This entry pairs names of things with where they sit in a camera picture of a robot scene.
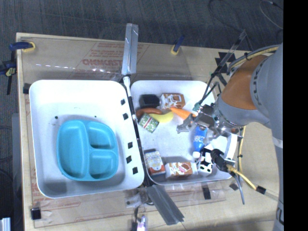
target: tin can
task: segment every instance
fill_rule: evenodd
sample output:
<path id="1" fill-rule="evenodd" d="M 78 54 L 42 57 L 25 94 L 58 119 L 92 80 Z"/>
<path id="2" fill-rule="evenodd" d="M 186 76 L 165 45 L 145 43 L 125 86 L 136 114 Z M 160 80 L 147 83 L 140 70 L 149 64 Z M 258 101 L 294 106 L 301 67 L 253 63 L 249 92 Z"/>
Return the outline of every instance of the tin can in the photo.
<path id="1" fill-rule="evenodd" d="M 138 124 L 142 126 L 144 129 L 148 130 L 150 133 L 153 133 L 157 128 L 159 121 L 157 121 L 153 117 L 150 117 L 147 113 L 144 113 L 141 116 Z"/>

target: blue plate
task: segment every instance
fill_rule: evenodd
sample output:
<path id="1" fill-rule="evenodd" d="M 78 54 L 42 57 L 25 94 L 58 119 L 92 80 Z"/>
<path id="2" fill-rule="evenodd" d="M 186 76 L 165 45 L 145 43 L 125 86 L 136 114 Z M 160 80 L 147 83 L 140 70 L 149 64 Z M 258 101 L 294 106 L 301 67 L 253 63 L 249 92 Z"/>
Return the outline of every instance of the blue plate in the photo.
<path id="1" fill-rule="evenodd" d="M 118 147 L 107 125 L 88 120 L 64 122 L 57 137 L 58 165 L 73 180 L 107 180 L 118 168 Z"/>

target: dark floor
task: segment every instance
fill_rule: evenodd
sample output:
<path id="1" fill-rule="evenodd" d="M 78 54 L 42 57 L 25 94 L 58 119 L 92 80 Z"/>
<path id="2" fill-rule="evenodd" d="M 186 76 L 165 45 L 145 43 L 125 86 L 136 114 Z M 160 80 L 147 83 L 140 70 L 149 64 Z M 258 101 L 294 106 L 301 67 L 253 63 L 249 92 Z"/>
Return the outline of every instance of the dark floor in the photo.
<path id="1" fill-rule="evenodd" d="M 0 61 L 9 60 L 16 32 L 123 40 L 126 23 L 139 42 L 252 51 L 283 40 L 283 0 L 0 0 Z M 18 112 L 16 76 L 0 76 L 0 218 L 13 216 L 12 114 Z"/>

